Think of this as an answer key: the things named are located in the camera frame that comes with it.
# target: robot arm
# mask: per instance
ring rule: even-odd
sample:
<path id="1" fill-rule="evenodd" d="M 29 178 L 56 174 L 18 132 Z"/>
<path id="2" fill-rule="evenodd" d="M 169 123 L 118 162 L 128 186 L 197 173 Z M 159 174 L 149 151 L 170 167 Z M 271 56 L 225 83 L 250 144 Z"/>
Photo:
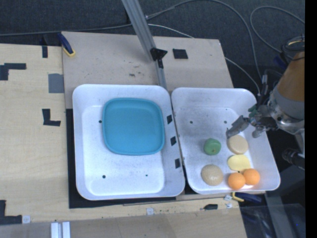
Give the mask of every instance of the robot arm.
<path id="1" fill-rule="evenodd" d="M 304 75 L 305 51 L 297 53 L 288 64 L 279 83 L 270 93 L 268 103 L 263 105 L 257 103 L 251 107 L 248 110 L 250 112 L 249 117 L 244 118 L 243 116 L 240 116 L 232 124 L 232 128 L 227 130 L 226 137 L 230 138 L 238 134 L 251 124 L 255 127 L 255 130 L 252 133 L 254 138 L 259 137 L 263 131 L 282 129 L 292 135 L 298 136 L 302 142 L 304 142 Z M 294 156 L 304 158 L 304 147 L 302 147 L 302 153 L 293 149 L 288 149 L 283 153 L 283 158 L 288 162 L 291 162 L 291 159 L 293 159 Z"/>

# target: metal rod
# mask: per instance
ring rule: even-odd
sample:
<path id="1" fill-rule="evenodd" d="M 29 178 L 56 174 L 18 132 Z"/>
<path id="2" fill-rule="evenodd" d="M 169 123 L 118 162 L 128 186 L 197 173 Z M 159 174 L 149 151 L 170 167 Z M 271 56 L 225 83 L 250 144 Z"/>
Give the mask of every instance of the metal rod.
<path id="1" fill-rule="evenodd" d="M 134 31 L 136 32 L 143 50 L 150 60 L 153 60 L 150 50 L 156 48 L 149 26 L 145 20 L 141 6 L 138 0 L 122 0 L 125 10 L 127 11 Z M 158 74 L 158 83 L 167 89 L 163 68 L 159 67 L 158 61 L 155 61 L 156 71 Z"/>

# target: cable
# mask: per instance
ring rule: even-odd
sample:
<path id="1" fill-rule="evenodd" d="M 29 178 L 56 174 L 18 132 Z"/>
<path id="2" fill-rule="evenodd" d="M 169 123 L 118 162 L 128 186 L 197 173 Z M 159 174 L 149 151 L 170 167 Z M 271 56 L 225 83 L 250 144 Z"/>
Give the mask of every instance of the cable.
<path id="1" fill-rule="evenodd" d="M 254 31 L 254 33 L 255 33 L 255 34 L 260 38 L 260 40 L 263 41 L 267 46 L 269 46 L 270 48 L 274 49 L 275 51 L 281 53 L 282 50 L 279 50 L 279 49 L 273 47 L 270 43 L 268 43 L 266 40 L 264 40 L 264 39 L 258 34 L 258 32 L 255 30 L 255 28 L 254 28 L 254 25 L 253 25 L 253 22 L 252 22 L 252 16 L 253 16 L 253 14 L 254 14 L 257 10 L 263 9 L 263 8 L 270 8 L 270 9 L 275 9 L 275 10 L 283 11 L 283 12 L 289 14 L 290 16 L 296 18 L 296 19 L 299 20 L 301 23 L 305 24 L 305 22 L 304 22 L 302 19 L 300 19 L 298 16 L 296 16 L 296 15 L 290 13 L 289 11 L 286 11 L 286 10 L 284 10 L 284 9 L 281 9 L 281 8 L 278 8 L 278 7 L 275 7 L 275 6 L 260 6 L 260 7 L 256 8 L 256 9 L 254 9 L 254 10 L 251 12 L 251 15 L 250 15 L 250 24 L 251 24 L 251 27 L 252 27 L 252 30 Z"/>
<path id="2" fill-rule="evenodd" d="M 301 60 L 301 59 L 305 59 L 305 57 L 297 58 L 297 59 L 292 59 L 292 61 L 298 61 L 298 60 Z"/>
<path id="3" fill-rule="evenodd" d="M 258 86 L 258 84 L 256 83 L 256 81 L 243 69 L 241 68 L 239 65 L 237 65 L 235 62 L 231 61 L 230 59 L 228 58 L 225 58 L 227 61 L 231 62 L 233 65 L 237 66 L 240 70 L 242 70 L 251 80 L 252 82 L 255 84 L 257 90 L 258 90 L 258 96 L 261 95 L 261 91 L 260 91 L 260 88 Z"/>
<path id="4" fill-rule="evenodd" d="M 279 78 L 283 76 L 282 73 L 276 71 L 276 70 L 273 70 L 273 69 L 266 69 L 264 71 L 264 75 L 267 75 L 268 72 L 271 72 L 272 74 L 275 74 L 276 76 L 278 76 Z"/>
<path id="5" fill-rule="evenodd" d="M 182 33 L 180 31 L 177 31 L 175 29 L 172 29 L 172 28 L 169 28 L 169 27 L 166 27 L 166 26 L 161 26 L 161 25 L 154 25 L 154 24 L 148 24 L 149 26 L 156 26 L 156 27 L 162 27 L 162 28 L 165 28 L 165 29 L 168 29 L 168 30 L 171 30 L 171 31 L 174 31 L 176 33 L 179 33 L 179 34 L 182 34 L 182 35 L 185 35 L 189 38 L 193 38 L 193 36 L 190 36 L 188 34 L 185 34 L 185 33 Z M 255 84 L 255 86 L 257 87 L 257 90 L 258 90 L 258 96 L 260 95 L 260 88 L 259 86 L 257 85 L 257 83 L 255 82 L 255 80 L 242 68 L 240 67 L 239 65 L 237 65 L 235 62 L 233 62 L 232 60 L 228 59 L 228 58 L 225 58 L 227 61 L 231 62 L 232 64 L 234 64 L 235 66 L 237 66 L 239 69 L 241 69 L 252 81 L 253 83 Z M 270 70 L 270 69 L 266 69 L 265 72 L 267 73 L 267 71 L 271 71 L 272 73 L 275 73 L 275 74 L 278 74 L 278 72 L 275 72 L 274 70 Z"/>
<path id="6" fill-rule="evenodd" d="M 179 34 L 182 34 L 182 35 L 185 35 L 185 36 L 187 36 L 187 37 L 189 37 L 189 38 L 194 39 L 194 37 L 193 37 L 193 36 L 190 36 L 190 35 L 188 35 L 188 34 L 182 33 L 182 32 L 180 32 L 180 31 L 177 31 L 177 30 L 175 30 L 175 29 L 169 28 L 169 27 L 167 27 L 167 26 L 154 25 L 154 24 L 148 24 L 148 25 L 149 25 L 149 26 L 162 27 L 162 28 L 165 28 L 165 29 L 168 29 L 168 30 L 174 31 L 174 32 L 176 32 L 176 33 L 179 33 Z"/>
<path id="7" fill-rule="evenodd" d="M 305 51 L 305 36 L 297 36 L 288 40 L 285 44 L 282 45 L 281 55 L 286 60 L 287 63 L 293 61 L 293 57 L 296 53 Z"/>
<path id="8" fill-rule="evenodd" d="M 101 31 L 101 30 L 112 30 L 119 29 L 124 27 L 132 26 L 132 24 L 124 24 L 117 26 L 107 26 L 107 27 L 99 27 L 99 28 L 88 28 L 88 29 L 77 29 L 77 30 L 64 30 L 65 32 L 89 32 L 89 31 Z M 44 31 L 44 32 L 29 32 L 29 33 L 15 33 L 15 34 L 0 34 L 0 37 L 9 37 L 9 36 L 22 36 L 22 35 L 36 35 L 36 34 L 57 34 L 62 32 L 60 31 Z"/>
<path id="9" fill-rule="evenodd" d="M 258 75 L 261 78 L 262 76 L 261 76 L 261 73 L 260 73 L 260 70 L 259 70 L 258 61 L 257 61 L 256 53 L 255 53 L 255 48 L 254 48 L 254 43 L 253 43 L 253 38 L 252 38 L 252 34 L 251 34 L 251 31 L 250 31 L 250 28 L 249 28 L 247 22 L 244 20 L 244 18 L 240 15 L 240 13 L 236 9 L 234 9 L 233 7 L 229 6 L 228 4 L 226 4 L 224 2 L 221 2 L 219 0 L 186 0 L 186 1 L 183 1 L 183 2 L 180 2 L 180 3 L 177 3 L 177 4 L 167 8 L 165 10 L 160 11 L 160 12 L 156 12 L 154 14 L 148 15 L 148 16 L 146 16 L 146 18 L 147 19 L 155 18 L 155 17 L 157 17 L 157 16 L 159 16 L 159 15 L 161 15 L 161 14 L 163 14 L 163 13 L 169 11 L 169 10 L 175 9 L 176 7 L 179 7 L 179 6 L 183 5 L 183 4 L 186 4 L 186 3 L 189 3 L 189 2 L 193 2 L 193 1 L 212 1 L 212 2 L 216 2 L 216 3 L 219 3 L 219 4 L 222 4 L 222 5 L 226 6 L 227 8 L 231 9 L 234 13 L 236 13 L 238 15 L 238 17 L 243 21 L 243 23 L 244 23 L 244 25 L 247 28 L 247 31 L 249 33 L 250 41 L 251 41 L 251 47 L 252 47 L 252 52 L 253 52 L 253 57 L 254 57 L 254 62 L 255 62 L 255 65 L 256 65 L 256 69 L 257 69 Z"/>
<path id="10" fill-rule="evenodd" d="M 177 3 L 165 10 L 162 10 L 162 11 L 159 11 L 159 12 L 156 12 L 156 13 L 153 13 L 151 15 L 146 15 L 146 19 L 147 20 L 150 20 L 150 19 L 153 19 L 159 15 L 162 15 L 163 13 L 165 12 L 168 12 L 172 9 L 175 9 L 176 7 L 178 6 L 181 6 L 183 4 L 186 4 L 186 3 L 189 3 L 189 2 L 193 2 L 193 1 L 204 1 L 204 0 L 186 0 L 186 1 L 183 1 L 183 2 L 180 2 L 180 3 Z M 254 56 L 254 62 L 255 62 L 255 65 L 256 65 L 256 69 L 257 69 L 257 72 L 258 72 L 258 75 L 260 77 L 260 79 L 262 78 L 261 76 L 261 73 L 260 73 L 260 70 L 259 70 L 259 66 L 258 66 L 258 62 L 257 62 L 257 57 L 256 57 L 256 52 L 255 52 L 255 47 L 254 47 L 254 43 L 253 43 L 253 38 L 252 38 L 252 34 L 251 34 L 251 31 L 249 29 L 249 26 L 247 25 L 246 21 L 244 20 L 244 18 L 240 15 L 240 13 L 235 10 L 233 7 L 229 6 L 228 4 L 224 3 L 224 2 L 221 2 L 219 0 L 205 0 L 205 1 L 212 1 L 212 2 L 216 2 L 216 3 L 219 3 L 219 4 L 222 4 L 224 6 L 226 6 L 227 8 L 231 9 L 234 13 L 236 13 L 238 15 L 238 17 L 243 21 L 244 25 L 246 26 L 247 28 L 247 31 L 249 33 L 249 36 L 250 36 L 250 41 L 251 41 L 251 46 L 252 46 L 252 52 L 253 52 L 253 56 Z M 272 9 L 277 9 L 277 10 L 280 10 L 280 11 L 283 11 L 293 17 L 295 17 L 296 19 L 298 19 L 299 21 L 301 21 L 302 23 L 305 23 L 303 20 L 301 20 L 299 17 L 295 16 L 294 14 L 286 11 L 286 10 L 283 10 L 281 8 L 277 8 L 277 7 L 274 7 L 274 6 L 260 6 L 258 8 L 256 8 L 255 10 L 252 11 L 251 15 L 250 15 L 250 24 L 251 24 L 251 27 L 253 29 L 253 31 L 255 32 L 255 34 L 265 43 L 267 44 L 269 47 L 273 48 L 274 50 L 278 51 L 278 52 L 281 52 L 280 50 L 276 49 L 275 47 L 273 47 L 272 45 L 270 45 L 268 42 L 266 42 L 258 33 L 257 31 L 255 30 L 254 26 L 253 26 L 253 23 L 252 23 L 252 16 L 254 14 L 255 11 L 259 10 L 259 9 L 262 9 L 262 8 L 272 8 Z M 67 31 L 70 31 L 70 32 L 83 32 L 83 31 L 100 31 L 100 30 L 110 30 L 110 29 L 118 29 L 118 28 L 124 28 L 124 27 L 129 27 L 131 26 L 132 24 L 124 24 L 124 25 L 118 25 L 118 26 L 112 26 L 112 27 L 101 27 L 101 28 L 90 28 L 90 29 L 78 29 L 78 30 L 67 30 Z M 5 37 L 5 36 L 21 36 L 21 35 L 33 35 L 33 34 L 49 34 L 49 33 L 59 33 L 60 31 L 46 31 L 46 32 L 33 32 L 33 33 L 18 33 L 18 34 L 0 34 L 0 37 Z"/>

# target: orange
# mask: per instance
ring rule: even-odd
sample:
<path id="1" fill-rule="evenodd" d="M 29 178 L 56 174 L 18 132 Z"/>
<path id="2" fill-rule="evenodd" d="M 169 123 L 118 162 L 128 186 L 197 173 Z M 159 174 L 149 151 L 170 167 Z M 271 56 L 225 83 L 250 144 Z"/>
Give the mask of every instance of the orange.
<path id="1" fill-rule="evenodd" d="M 241 173 L 232 173 L 228 178 L 229 187 L 238 190 L 246 184 L 246 179 Z"/>
<path id="2" fill-rule="evenodd" d="M 259 172 L 255 169 L 246 169 L 243 172 L 243 176 L 246 179 L 247 185 L 256 185 L 261 179 Z"/>

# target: metal bracket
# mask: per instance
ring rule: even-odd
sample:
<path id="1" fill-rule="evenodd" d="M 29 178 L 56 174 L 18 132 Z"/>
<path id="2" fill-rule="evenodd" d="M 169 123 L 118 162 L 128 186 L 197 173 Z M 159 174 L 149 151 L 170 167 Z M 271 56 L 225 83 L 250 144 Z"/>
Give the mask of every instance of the metal bracket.
<path id="1" fill-rule="evenodd" d="M 160 50 L 160 49 L 157 49 L 157 48 L 152 48 L 150 50 L 150 53 L 152 55 L 153 60 L 154 61 L 158 61 L 158 67 L 163 69 L 164 66 L 163 66 L 162 58 L 167 54 L 167 51 L 166 50 Z"/>

